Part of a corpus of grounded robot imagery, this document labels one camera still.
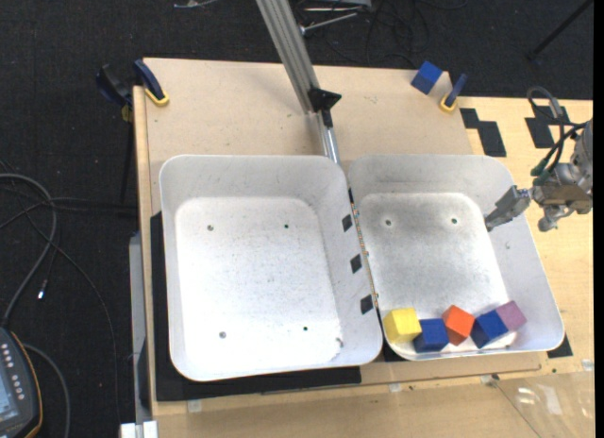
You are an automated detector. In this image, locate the orange cube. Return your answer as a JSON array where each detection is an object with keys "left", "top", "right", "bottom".
[{"left": 441, "top": 304, "right": 477, "bottom": 347}]

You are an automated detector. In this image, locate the purple cube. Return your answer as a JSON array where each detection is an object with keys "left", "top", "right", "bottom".
[{"left": 495, "top": 299, "right": 529, "bottom": 332}]

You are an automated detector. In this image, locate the pale wood board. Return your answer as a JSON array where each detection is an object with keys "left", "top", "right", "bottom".
[{"left": 141, "top": 57, "right": 543, "bottom": 417}]

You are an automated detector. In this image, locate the yellow cube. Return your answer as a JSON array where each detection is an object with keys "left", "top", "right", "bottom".
[{"left": 381, "top": 307, "right": 423, "bottom": 345}]

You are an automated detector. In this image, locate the blue cube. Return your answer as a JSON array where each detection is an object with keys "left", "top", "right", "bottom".
[
  {"left": 410, "top": 59, "right": 445, "bottom": 96},
  {"left": 469, "top": 309, "right": 511, "bottom": 349},
  {"left": 412, "top": 317, "right": 450, "bottom": 354}
]

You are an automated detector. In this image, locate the white plastic tray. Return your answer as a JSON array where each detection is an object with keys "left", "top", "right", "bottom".
[
  {"left": 159, "top": 153, "right": 384, "bottom": 383},
  {"left": 346, "top": 153, "right": 566, "bottom": 362}
]

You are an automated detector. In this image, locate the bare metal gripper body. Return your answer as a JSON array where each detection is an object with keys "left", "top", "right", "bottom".
[{"left": 531, "top": 118, "right": 595, "bottom": 215}]

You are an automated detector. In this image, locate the thin black and white rod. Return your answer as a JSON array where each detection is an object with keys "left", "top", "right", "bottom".
[{"left": 320, "top": 109, "right": 380, "bottom": 318}]

